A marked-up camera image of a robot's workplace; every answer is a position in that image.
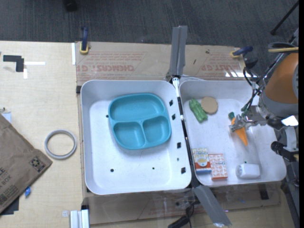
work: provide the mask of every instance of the orange toy carrot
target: orange toy carrot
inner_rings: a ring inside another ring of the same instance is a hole
[[[234,113],[233,112],[230,112],[228,114],[229,116],[229,119],[231,120],[231,124],[233,125],[234,124],[234,121],[235,121],[235,116],[234,116]],[[245,128],[242,127],[242,128],[239,128],[239,129],[236,129],[234,131],[238,136],[239,138],[242,140],[242,142],[244,143],[245,146],[248,145],[248,142],[247,142],[247,137],[246,137],[246,131],[245,131]]]

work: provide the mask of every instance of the blue divided plate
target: blue divided plate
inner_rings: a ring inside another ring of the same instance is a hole
[[[109,120],[114,138],[129,150],[154,147],[171,136],[167,109],[154,94],[115,98],[109,105]]]

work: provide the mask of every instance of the metal bracket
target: metal bracket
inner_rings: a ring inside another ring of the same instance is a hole
[[[70,228],[90,228],[89,210],[70,211]]]
[[[171,60],[167,77],[181,76],[185,62],[188,26],[174,27],[172,31]]]
[[[214,226],[231,226],[229,218],[209,187],[200,185],[194,188],[193,192],[209,215]]]

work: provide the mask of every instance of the green toy vegetable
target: green toy vegetable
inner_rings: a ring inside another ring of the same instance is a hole
[[[191,99],[189,101],[190,110],[194,113],[196,119],[199,123],[204,120],[207,120],[208,116],[204,112],[203,108],[201,108],[200,103],[196,99]]]

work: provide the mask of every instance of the gray carpet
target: gray carpet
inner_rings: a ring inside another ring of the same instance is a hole
[[[297,6],[270,34],[298,0],[76,1],[68,12],[63,0],[0,0],[0,40],[74,42],[86,26],[89,41],[171,44],[172,27],[187,25],[187,44],[253,46],[247,57],[258,58],[262,74],[276,57],[268,44],[287,42],[299,27]]]

